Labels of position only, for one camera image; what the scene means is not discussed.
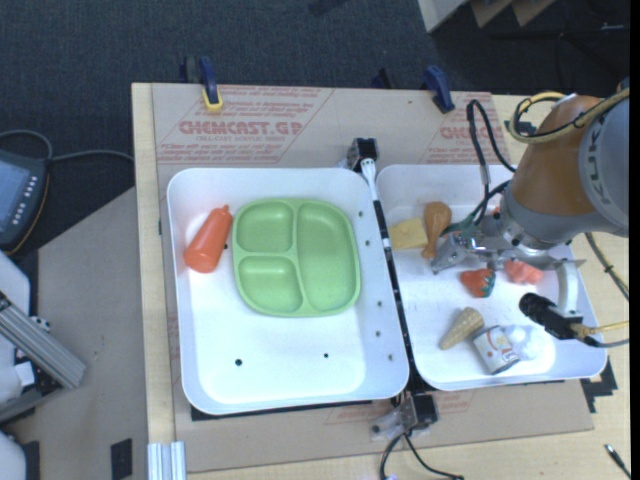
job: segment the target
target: green plate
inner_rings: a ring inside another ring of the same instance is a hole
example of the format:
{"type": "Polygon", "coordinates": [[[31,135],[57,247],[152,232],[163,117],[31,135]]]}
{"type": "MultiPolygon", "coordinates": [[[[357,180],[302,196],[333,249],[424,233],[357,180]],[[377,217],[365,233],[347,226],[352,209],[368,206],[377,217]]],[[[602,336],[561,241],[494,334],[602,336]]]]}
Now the green plate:
{"type": "Polygon", "coordinates": [[[265,199],[243,206],[232,231],[238,290],[275,316],[333,315],[360,293],[360,264],[349,218],[314,199],[265,199]]]}

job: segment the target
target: black floor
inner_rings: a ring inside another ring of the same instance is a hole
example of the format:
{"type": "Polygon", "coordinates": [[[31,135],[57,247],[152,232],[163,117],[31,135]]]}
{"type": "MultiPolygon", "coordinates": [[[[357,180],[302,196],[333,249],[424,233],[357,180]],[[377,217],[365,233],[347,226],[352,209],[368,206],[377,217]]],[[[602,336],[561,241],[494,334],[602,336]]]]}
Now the black floor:
{"type": "MultiPolygon", "coordinates": [[[[0,132],[35,130],[55,155],[131,154],[131,83],[178,81],[186,55],[211,57],[223,84],[370,87],[384,67],[417,89],[437,65],[452,90],[607,96],[629,75],[630,33],[599,30],[630,14],[630,0],[558,0],[526,27],[507,9],[480,29],[465,5],[427,34],[417,0],[0,0],[0,132]]],[[[44,152],[24,136],[0,147],[44,152]]],[[[53,164],[20,253],[134,182],[118,157],[53,164]]]]}

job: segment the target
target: blue clamp handle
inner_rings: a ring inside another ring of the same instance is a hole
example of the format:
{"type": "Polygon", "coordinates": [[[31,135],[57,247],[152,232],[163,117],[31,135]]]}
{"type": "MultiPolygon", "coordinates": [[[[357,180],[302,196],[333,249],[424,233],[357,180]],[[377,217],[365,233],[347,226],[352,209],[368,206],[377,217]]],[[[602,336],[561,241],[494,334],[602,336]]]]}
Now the blue clamp handle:
{"type": "Polygon", "coordinates": [[[204,86],[202,93],[204,102],[209,110],[219,110],[222,107],[222,97],[216,83],[213,62],[209,57],[200,57],[200,81],[204,86]]]}
{"type": "Polygon", "coordinates": [[[433,102],[443,114],[455,108],[451,101],[447,77],[438,66],[429,66],[422,75],[422,79],[430,91],[436,92],[433,102]]]}

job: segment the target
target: white tray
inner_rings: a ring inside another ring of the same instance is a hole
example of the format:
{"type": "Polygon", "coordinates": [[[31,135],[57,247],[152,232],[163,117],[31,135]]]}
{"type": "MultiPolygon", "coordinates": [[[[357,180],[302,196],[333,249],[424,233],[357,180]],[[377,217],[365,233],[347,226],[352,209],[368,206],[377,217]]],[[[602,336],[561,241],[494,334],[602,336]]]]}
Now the white tray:
{"type": "MultiPolygon", "coordinates": [[[[510,179],[502,166],[491,167],[492,187],[510,179]]],[[[392,165],[377,178],[387,225],[405,219],[423,217],[424,207],[442,201],[451,207],[452,221],[466,217],[483,197],[478,166],[463,165],[392,165]]],[[[492,200],[496,206],[499,198],[492,200]]],[[[569,247],[557,246],[554,257],[572,259],[569,247]]],[[[518,308],[527,292],[557,300],[558,284],[554,273],[545,272],[535,286],[511,283],[504,272],[497,273],[492,294],[475,298],[468,294],[458,276],[463,270],[481,268],[476,258],[434,275],[418,249],[393,252],[407,327],[416,368],[430,385],[441,390],[460,390],[484,386],[588,378],[600,373],[606,364],[603,349],[586,346],[576,340],[557,340],[542,357],[521,361],[510,369],[491,375],[470,340],[448,350],[438,343],[451,325],[455,314],[466,306],[478,309],[487,326],[509,324],[534,325],[518,308]]],[[[580,277],[578,308],[584,324],[596,326],[593,308],[580,277]]]]}
{"type": "Polygon", "coordinates": [[[346,169],[197,168],[167,189],[176,280],[182,385],[214,415],[391,398],[409,366],[369,189],[346,169]],[[187,268],[183,251],[208,213],[232,214],[262,198],[312,198],[351,220],[361,271],[356,303],[332,316],[260,314],[242,300],[231,237],[217,268],[187,268]]]}

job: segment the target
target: brown toy chicken leg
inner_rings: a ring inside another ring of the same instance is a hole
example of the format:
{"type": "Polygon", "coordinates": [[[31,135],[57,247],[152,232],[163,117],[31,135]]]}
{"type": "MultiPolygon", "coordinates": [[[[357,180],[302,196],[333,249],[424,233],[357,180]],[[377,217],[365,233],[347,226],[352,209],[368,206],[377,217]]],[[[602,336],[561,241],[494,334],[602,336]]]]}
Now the brown toy chicken leg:
{"type": "Polygon", "coordinates": [[[427,204],[424,208],[424,224],[429,243],[422,250],[422,257],[435,258],[438,237],[451,224],[451,208],[440,201],[427,204]]]}

